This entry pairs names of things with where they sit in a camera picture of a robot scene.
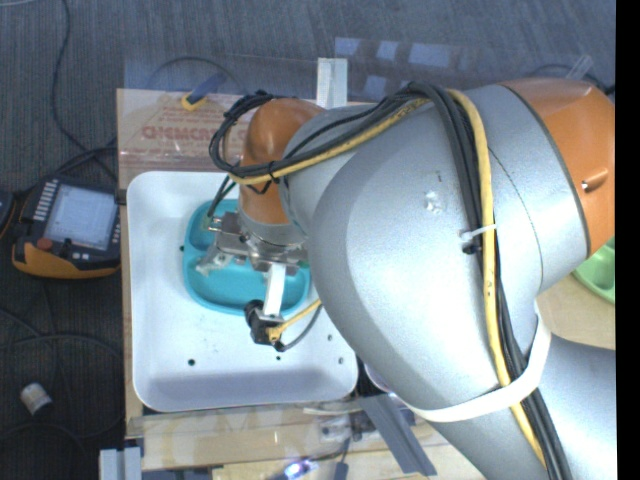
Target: green object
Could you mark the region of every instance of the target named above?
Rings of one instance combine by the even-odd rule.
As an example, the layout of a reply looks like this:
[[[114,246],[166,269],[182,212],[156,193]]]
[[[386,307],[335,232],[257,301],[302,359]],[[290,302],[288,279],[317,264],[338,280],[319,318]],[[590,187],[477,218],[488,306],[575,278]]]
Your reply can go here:
[[[616,237],[573,271],[575,278],[605,300],[616,303]]]

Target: yellow cable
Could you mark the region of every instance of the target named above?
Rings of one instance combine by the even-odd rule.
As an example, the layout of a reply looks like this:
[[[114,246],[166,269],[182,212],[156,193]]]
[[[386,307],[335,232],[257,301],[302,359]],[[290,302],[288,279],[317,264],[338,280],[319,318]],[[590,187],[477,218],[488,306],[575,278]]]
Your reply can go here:
[[[478,113],[473,102],[467,98],[463,93],[456,90],[449,90],[449,94],[456,100],[467,112],[469,119],[471,121],[471,126],[474,131],[476,150],[478,154],[478,169],[480,175],[480,198],[482,204],[482,226],[491,226],[495,224],[493,219],[493,193],[491,190],[491,164],[489,160],[489,148],[487,145],[487,137],[484,130],[484,125],[482,123],[482,118]],[[320,153],[312,158],[304,160],[302,162],[297,162],[289,167],[285,167],[283,169],[279,169],[274,171],[271,175],[265,174],[261,176],[250,176],[246,178],[240,178],[233,174],[229,174],[229,178],[235,181],[239,185],[254,185],[258,183],[266,183],[273,178],[279,178],[282,176],[286,176],[293,172],[306,169],[312,165],[316,165],[320,162],[333,158],[337,155],[340,155],[350,149],[353,149],[364,142],[372,139],[373,137],[378,136],[387,128],[391,127],[408,114],[421,107],[425,103],[430,100],[426,98],[420,98],[407,103],[402,108],[398,109],[387,119],[378,123],[377,125],[365,130],[360,133],[356,137],[335,146],[324,153]],[[496,301],[496,235],[495,229],[491,228],[483,233],[483,270],[484,270],[484,280],[483,280],[483,297],[484,297],[484,306],[485,306],[485,319],[487,325],[487,334],[489,337],[489,344],[491,348],[491,352],[494,359],[494,364],[496,368],[496,373],[498,375],[498,380],[502,386],[506,386],[511,383],[511,378],[509,376],[509,372],[507,370],[505,358],[502,352],[502,346],[500,341],[500,332],[498,326],[498,311],[497,311],[497,301]],[[283,324],[273,327],[269,329],[269,338],[271,341],[276,341],[280,338],[282,332],[294,322],[298,321],[300,318],[303,318],[305,315],[309,314],[315,308],[320,305],[320,301],[317,300],[312,305],[302,310],[296,316],[284,322]],[[533,429],[531,428],[531,424],[529,419],[524,412],[522,404],[517,404],[511,407],[511,411],[514,414],[520,429],[522,430],[525,438],[531,445],[534,453],[540,460],[540,462],[545,465],[544,455],[542,454],[542,449],[540,448],[540,443],[538,442]]]
[[[320,162],[324,162],[325,160],[333,158],[334,156],[338,156],[346,151],[349,151],[350,149],[358,147],[359,145],[365,143],[366,141],[380,135],[387,128],[393,126],[398,121],[404,119],[407,115],[409,115],[414,110],[420,108],[422,105],[424,105],[428,101],[429,100],[427,100],[426,98],[418,98],[418,99],[412,100],[411,102],[407,103],[403,107],[396,110],[393,114],[391,114],[387,119],[385,119],[381,123],[378,123],[377,125],[366,129],[364,132],[356,135],[354,138],[349,139],[348,141],[342,144],[339,144],[338,146],[335,146],[325,151],[324,153],[320,153],[312,158],[303,160],[301,162],[297,162],[293,165],[290,165],[289,167],[278,169],[277,171],[274,171],[272,175],[274,178],[280,178],[282,176],[286,176],[287,174],[291,174],[301,169],[306,169],[307,167],[311,167],[312,165],[318,164]],[[235,176],[234,174],[229,174],[229,178],[235,181],[238,185],[255,185],[257,183],[268,182],[269,180],[271,180],[272,175],[264,174],[261,176],[250,176],[246,178],[240,178],[238,176]]]
[[[280,339],[280,336],[282,336],[282,333],[287,329],[287,327],[295,324],[298,320],[307,316],[314,309],[318,308],[320,304],[322,304],[322,302],[320,301],[320,299],[317,299],[315,302],[312,302],[311,304],[309,304],[302,311],[300,311],[299,313],[296,313],[286,322],[282,322],[280,325],[268,328],[267,335],[269,336],[269,341],[271,341],[272,343],[278,341]]]
[[[449,94],[467,112],[473,128],[476,151],[478,154],[478,170],[480,175],[480,201],[482,205],[482,227],[495,224],[493,218],[493,193],[491,191],[491,164],[489,161],[489,147],[487,136],[482,123],[482,118],[473,102],[463,93],[456,90],[449,90]],[[487,322],[487,334],[489,344],[493,354],[498,380],[502,386],[511,383],[511,377],[507,370],[504,354],[502,351],[500,331],[498,326],[498,309],[496,301],[496,232],[495,228],[490,228],[482,234],[482,261],[483,261],[483,292],[485,305],[485,318]],[[511,407],[511,412],[515,416],[520,429],[525,438],[533,448],[540,462],[545,465],[544,455],[540,443],[536,438],[531,423],[527,417],[522,404],[519,403]]]

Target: white tray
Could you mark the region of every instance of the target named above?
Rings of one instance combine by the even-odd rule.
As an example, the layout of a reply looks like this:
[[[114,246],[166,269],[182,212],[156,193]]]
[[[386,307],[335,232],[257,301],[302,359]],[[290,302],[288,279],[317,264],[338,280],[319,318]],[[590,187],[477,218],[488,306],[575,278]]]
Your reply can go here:
[[[347,396],[357,380],[356,357],[326,311],[298,345],[279,353],[253,343],[243,316],[207,309],[184,287],[180,247],[189,219],[213,198],[223,179],[222,173],[153,171],[129,185],[138,397],[153,410],[171,412]],[[285,331],[283,342],[295,338],[308,318]]]

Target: black cable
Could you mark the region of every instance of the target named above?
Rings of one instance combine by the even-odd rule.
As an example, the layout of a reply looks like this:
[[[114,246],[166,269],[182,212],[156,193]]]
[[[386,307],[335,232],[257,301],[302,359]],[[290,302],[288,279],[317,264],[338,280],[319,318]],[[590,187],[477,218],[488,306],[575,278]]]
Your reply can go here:
[[[451,115],[453,116],[453,121],[455,122],[456,119],[458,119],[458,117],[456,116],[458,114],[459,107],[457,107],[456,105],[454,109],[454,106],[452,106],[452,102],[447,102],[448,98],[446,97],[444,91],[436,89],[436,92],[438,93],[438,96],[443,99],[443,103],[447,107],[447,111],[451,113]],[[471,131],[470,127],[467,124],[461,127],[459,124],[460,123],[458,123],[458,125],[456,126],[456,134],[457,134],[457,141],[460,142],[460,148],[454,147],[452,149],[454,152],[454,159],[456,158],[456,156],[460,154],[467,157],[467,159],[464,160],[463,165],[461,166],[459,165],[457,169],[458,169],[459,178],[461,180],[461,184],[468,187],[468,189],[474,193],[473,197],[471,198],[467,196],[467,200],[471,199],[473,202],[471,204],[466,203],[465,207],[467,209],[468,220],[471,223],[474,223],[471,229],[476,229],[477,226],[479,226],[479,223],[481,221],[480,220],[481,219],[480,200],[479,200],[479,177],[477,173],[477,153],[475,151],[475,143],[473,141],[472,133],[469,133]],[[467,190],[463,188],[463,198],[464,198],[465,192],[467,192]],[[478,261],[479,261],[479,264],[482,265],[480,255],[478,255]],[[499,256],[496,257],[496,265],[499,265]],[[499,289],[501,290],[502,283],[499,275],[497,275],[496,279],[500,287]],[[498,314],[499,318],[501,314],[503,317],[505,314],[508,315],[508,308],[506,307],[506,298],[504,298],[504,296],[501,298],[501,305],[499,306],[499,314]],[[509,341],[508,337],[505,337],[505,333],[507,334],[510,333],[511,337],[513,338],[513,331],[509,329],[510,329],[510,326],[508,328],[505,326],[502,326],[501,328],[501,342],[503,343],[503,345],[505,341]],[[515,348],[521,354],[521,351],[519,347],[517,347],[517,345]],[[524,371],[524,369],[513,368],[513,365],[514,365],[514,359],[512,357],[513,349],[505,347],[504,355],[505,355],[505,360],[507,362],[507,365],[512,366],[510,375],[512,376],[512,378],[518,377],[522,373],[522,371]],[[538,396],[534,396],[533,398],[527,398],[523,400],[522,405],[523,405],[523,409],[525,410],[525,413],[527,414],[530,420],[532,428],[534,429],[536,437],[540,442],[541,448],[543,450],[543,454],[545,456],[547,471],[550,478],[552,480],[556,480],[556,479],[569,480],[571,478],[571,473],[570,473],[570,470],[568,470],[568,467],[566,468],[563,467],[563,463],[566,465],[566,459],[564,459],[564,453],[562,451],[562,448],[559,446],[559,439],[557,437],[557,433],[555,432],[555,428],[549,425],[550,417],[548,416],[548,411],[547,411],[546,405],[544,404],[544,401],[542,400],[541,395],[538,393]]]
[[[347,437],[342,444],[340,445],[340,448],[338,448],[335,452],[330,452],[330,453],[326,453],[324,455],[311,455],[307,458],[308,460],[313,460],[316,462],[320,462],[320,461],[325,461],[325,460],[333,460],[333,459],[337,459],[338,457],[341,457],[341,461],[344,461],[344,458],[347,454],[347,452],[349,451],[349,446],[351,445],[351,437]]]
[[[219,64],[211,59],[208,59],[206,57],[199,57],[197,55],[183,55],[181,57],[175,57],[171,60],[168,60],[167,62],[164,62],[163,64],[161,64],[160,66],[158,66],[152,73],[151,75],[149,75],[149,78],[147,79],[147,82],[145,84],[145,89],[150,89],[155,77],[158,76],[158,73],[160,73],[160,71],[162,71],[163,69],[173,65],[173,64],[177,64],[178,62],[184,62],[184,61],[196,61],[196,62],[204,62],[205,64],[209,64],[213,67],[215,67],[216,69],[222,71],[225,75],[227,75],[232,81],[233,83],[235,83],[238,86],[238,89],[244,94],[244,93],[248,93],[249,91],[246,88],[246,85],[241,82],[233,73],[231,73],[231,71],[229,71],[227,68],[225,68],[222,64]]]
[[[464,125],[464,122],[460,122],[460,116],[458,116],[459,107],[455,105],[452,100],[448,101],[450,98],[443,90],[430,86],[429,84],[422,83],[411,83],[408,88],[429,97],[438,109],[450,138],[452,153],[461,183],[467,219],[470,223],[479,223],[481,221],[481,217],[480,201],[478,197],[479,177],[477,174],[477,153],[475,152],[472,136],[468,133],[469,126]],[[478,255],[478,261],[482,268],[480,255]],[[504,298],[502,299],[502,311],[508,311],[506,308],[506,299]],[[505,360],[507,361],[507,364],[513,365],[514,359],[511,357],[510,352],[511,351],[508,349],[505,350]],[[530,424],[534,429],[536,437],[540,442],[550,478],[552,480],[569,480],[571,478],[571,473],[570,471],[565,471],[562,468],[563,461],[561,455],[563,454],[561,453],[561,447],[559,448],[557,434],[554,436],[555,429],[545,424],[546,420],[543,414],[546,411],[546,406],[544,406],[541,396],[536,397],[535,400],[527,398],[523,400],[522,404],[525,409],[525,413],[530,419]]]
[[[101,153],[115,152],[116,150],[117,150],[116,146],[109,146],[109,145],[88,149],[87,151],[83,151],[71,157],[65,163],[60,165],[54,172],[55,174],[64,174],[72,169],[80,167],[81,165],[93,160],[93,157],[95,157],[96,155],[99,155]]]
[[[230,185],[229,185],[229,181],[231,181],[231,178],[229,178],[229,176],[225,176],[224,180],[222,181],[222,183],[218,187],[218,191],[216,192],[216,195],[214,196],[213,200],[211,201],[211,206],[209,206],[209,209],[207,210],[207,217],[213,217],[215,215],[216,208],[218,207],[218,205],[222,202],[222,200],[225,197],[227,197],[229,192],[231,192],[231,190],[233,190],[233,187],[236,186],[236,182],[235,181],[232,182]]]
[[[358,112],[357,114],[354,114],[352,116],[348,116],[345,117],[343,119],[338,119],[337,121],[333,121],[331,123],[329,123],[326,126],[323,126],[322,128],[320,128],[319,130],[316,130],[315,132],[313,132],[312,134],[310,134],[308,137],[306,137],[304,140],[300,141],[299,144],[296,144],[295,147],[293,147],[291,149],[291,151],[289,151],[284,158],[291,158],[293,155],[295,155],[300,149],[302,149],[303,147],[305,147],[307,144],[309,144],[312,140],[316,139],[317,137],[319,137],[320,135],[322,135],[323,133],[328,132],[329,130],[332,130],[334,128],[337,128],[338,126],[342,126],[343,124],[348,124],[351,123],[353,121],[357,121],[358,119],[362,119],[363,117],[366,117],[372,113],[374,113],[376,110],[378,110],[380,108],[380,106],[383,104],[384,100],[380,101],[378,104],[372,106],[370,109],[365,110],[363,112]]]
[[[222,126],[216,131],[216,133],[213,135],[209,145],[209,154],[214,164],[218,168],[241,178],[246,178],[249,176],[269,175],[275,170],[290,167],[299,162],[308,160],[319,154],[322,154],[337,145],[345,143],[346,141],[360,134],[362,131],[384,120],[394,111],[402,107],[409,99],[411,99],[410,95],[404,94],[402,92],[399,92],[396,95],[392,95],[389,98],[385,98],[374,109],[375,112],[372,112],[371,109],[364,111],[363,115],[368,117],[365,117],[365,119],[361,123],[358,123],[355,127],[350,128],[345,133],[339,135],[338,137],[330,141],[323,143],[322,145],[316,148],[310,149],[303,153],[298,153],[295,156],[287,155],[282,160],[278,160],[275,162],[253,164],[253,165],[239,166],[239,167],[232,166],[228,162],[226,162],[224,158],[220,155],[220,151],[221,149],[223,149],[222,146],[224,146],[224,140],[229,128],[233,126],[233,124],[235,124],[239,116],[241,116],[243,113],[246,113],[249,110],[252,110],[253,108],[257,108],[272,99],[276,99],[280,97],[281,96],[266,94],[263,91],[256,93],[256,95],[245,96],[240,100],[238,100],[234,104],[234,106],[229,110],[229,112],[225,114],[225,117],[227,117],[227,119],[222,124]],[[353,121],[354,119],[357,119],[357,117],[348,117],[343,120],[336,121],[335,123],[332,123],[323,127],[321,131],[322,133],[324,133],[329,129],[335,128],[336,126],[339,126],[340,124],[344,124],[345,122]],[[320,135],[320,130],[314,132],[311,138],[316,138],[319,135]],[[308,144],[308,142],[309,142],[309,138],[305,139],[304,145]]]
[[[84,335],[77,335],[77,334],[51,334],[51,335],[43,335],[41,334],[35,327],[33,327],[32,325],[30,325],[29,323],[27,323],[25,320],[23,320],[22,318],[18,317],[17,315],[11,313],[10,311],[7,311],[6,309],[0,308],[0,315],[9,318],[10,320],[13,320],[14,323],[19,324],[21,326],[23,326],[25,329],[27,329],[29,332],[31,332],[34,337],[32,338],[24,338],[22,340],[18,340],[18,341],[9,341],[8,344],[4,344],[1,345],[0,348],[4,348],[5,353],[8,353],[14,346],[16,345],[22,345],[22,344],[26,344],[26,343],[33,343],[33,342],[44,342],[46,343],[48,346],[51,347],[52,352],[55,354],[56,351],[53,348],[53,344],[56,341],[59,340],[69,340],[69,341],[79,341],[79,342],[83,342],[83,343],[89,343],[92,344],[96,347],[102,348],[103,350],[107,351],[110,355],[112,355],[113,357],[115,357],[116,359],[118,359],[118,361],[122,360],[122,355],[115,350],[113,347],[107,345],[106,343],[93,338],[91,336],[84,336]],[[55,358],[56,362],[59,361],[59,358],[56,356]],[[65,390],[67,395],[69,395],[70,393],[70,388],[68,386],[68,384],[65,385]],[[119,413],[117,418],[111,420],[110,422],[108,422],[108,424],[96,431],[92,431],[92,432],[87,432],[87,433],[77,433],[77,432],[73,432],[73,435],[77,437],[77,439],[79,440],[89,440],[89,439],[94,439],[97,437],[100,437],[104,434],[106,434],[107,432],[113,430],[121,421],[123,421],[124,419],[124,411]]]
[[[51,334],[53,335],[57,335],[57,331],[56,331],[56,326],[53,320],[53,310],[52,310],[52,306],[51,306],[51,300],[49,298],[49,293],[47,292],[47,287],[46,287],[46,283],[43,281],[42,282],[42,289],[44,292],[44,296],[45,296],[45,304],[47,306],[47,314],[48,314],[48,319],[49,319],[49,328],[51,330]],[[59,357],[59,353],[58,350],[56,349],[56,344],[53,343],[51,345],[51,347],[53,348],[53,353],[55,354],[55,365],[57,367],[57,369],[60,371],[60,376],[62,377],[62,383],[65,389],[65,395],[67,397],[67,404],[69,406],[69,409],[71,410],[74,406],[73,403],[73,394],[71,392],[71,387],[69,385],[69,379],[67,378],[67,375],[65,373],[64,370],[64,363],[62,361],[62,359]],[[106,434],[107,432],[111,431],[113,428],[115,428],[122,420],[124,419],[124,411],[122,411],[121,413],[118,414],[118,416],[111,420],[110,422],[107,423],[107,425],[103,428],[100,428],[98,430],[94,430],[93,432],[87,432],[87,433],[80,433],[80,432],[75,432],[75,435],[78,437],[78,439],[93,439],[96,437],[100,437],[104,434]]]
[[[314,324],[318,320],[318,317],[320,316],[320,312],[321,311],[322,311],[322,305],[318,306],[318,308],[313,313],[313,316],[311,317],[311,320],[309,321],[307,326],[303,329],[303,331],[294,340],[292,340],[291,342],[287,343],[286,345],[284,343],[282,343],[280,340],[278,340],[273,344],[273,348],[275,348],[278,352],[286,352],[287,350],[290,350],[293,347],[295,347],[298,343],[300,343],[303,340],[303,338],[307,334],[309,334],[309,331],[311,331],[311,329],[313,328]]]
[[[27,305],[28,310],[30,310],[32,308],[31,304]],[[17,315],[14,315],[2,308],[0,308],[0,315],[5,316],[7,318],[9,318],[10,320],[13,321],[13,328],[11,329],[8,339],[7,339],[7,345],[5,345],[5,357],[7,358],[7,361],[5,362],[5,368],[7,370],[7,380],[11,380],[11,382],[13,384],[15,384],[16,386],[16,394],[19,393],[21,391],[21,389],[24,386],[18,386],[17,381],[16,381],[16,377],[17,377],[17,372],[15,370],[15,365],[13,364],[13,362],[11,361],[11,356],[13,354],[13,344],[15,343],[15,335],[16,332],[18,330],[19,326],[24,327],[25,329],[27,329],[29,332],[31,332],[34,335],[38,335],[40,334],[38,332],[38,330],[31,326],[30,324],[28,324],[24,319],[18,317]],[[49,347],[49,349],[53,352],[53,346],[51,344],[47,345]],[[55,364],[54,364],[54,370],[51,374],[51,378],[48,380],[47,383],[45,383],[45,385],[49,388],[49,390],[52,389],[53,384],[55,382],[55,374],[56,374],[56,370],[55,370]]]
[[[70,141],[72,142],[74,145],[76,145],[78,148],[80,148],[83,152],[88,151],[88,148],[82,144],[62,123],[62,120],[60,119],[60,116],[58,114],[58,106],[57,106],[57,88],[58,88],[58,82],[59,82],[59,78],[60,78],[60,68],[62,65],[62,60],[64,58],[64,55],[66,53],[67,50],[67,46],[69,45],[69,39],[71,37],[71,11],[69,9],[69,4],[67,2],[67,0],[60,0],[62,2],[62,5],[64,7],[64,14],[65,14],[65,21],[66,21],[66,26],[65,26],[65,32],[64,32],[64,37],[62,40],[62,45],[60,46],[60,49],[58,50],[58,55],[56,57],[56,63],[55,63],[55,67],[53,70],[53,79],[51,82],[51,89],[50,89],[50,96],[49,96],[49,108],[51,111],[51,115],[53,118],[53,121],[55,122],[56,126],[58,127],[58,129],[60,130],[60,132]],[[100,165],[100,167],[107,173],[107,175],[112,178],[114,181],[117,180],[117,175],[113,172],[113,170],[111,170],[111,168],[109,168],[105,163],[103,163],[101,160],[99,159],[95,159],[96,163],[98,165]]]
[[[0,434],[0,441],[6,441],[7,439],[11,439],[15,434],[19,434],[20,432],[24,432],[25,430],[55,430],[57,433],[68,437],[73,444],[75,444],[80,451],[82,451],[83,455],[86,455],[87,451],[84,448],[84,445],[80,441],[77,435],[71,432],[68,428],[63,425],[58,425],[56,423],[48,423],[48,422],[29,422],[24,423],[22,425],[17,425],[9,430],[6,430],[2,434]]]
[[[499,264],[496,264],[496,275],[499,275]],[[498,282],[497,291],[498,302],[498,317],[499,317],[499,329],[501,333],[501,342],[504,347],[505,358],[508,358],[507,368],[509,375],[512,378],[517,378],[527,367],[527,361],[524,358],[522,350],[518,346],[513,327],[511,326],[511,319],[509,310],[506,303],[506,295],[504,293],[504,287],[502,282]],[[571,479],[572,473],[567,457],[558,438],[558,434],[553,424],[549,410],[544,403],[542,394],[539,389],[535,389],[527,398],[522,401],[523,408],[532,419],[536,420],[536,428],[540,429],[544,433],[544,441],[548,443],[551,448],[545,454],[545,460],[547,463],[552,462],[551,471],[552,478]]]

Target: small cylindrical object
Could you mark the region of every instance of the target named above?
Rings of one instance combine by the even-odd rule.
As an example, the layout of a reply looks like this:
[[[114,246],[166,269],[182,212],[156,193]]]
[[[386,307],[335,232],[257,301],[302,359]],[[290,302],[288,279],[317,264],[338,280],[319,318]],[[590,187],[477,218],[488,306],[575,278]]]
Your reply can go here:
[[[38,382],[32,382],[20,392],[20,400],[32,416],[41,416],[53,407],[53,401]]]

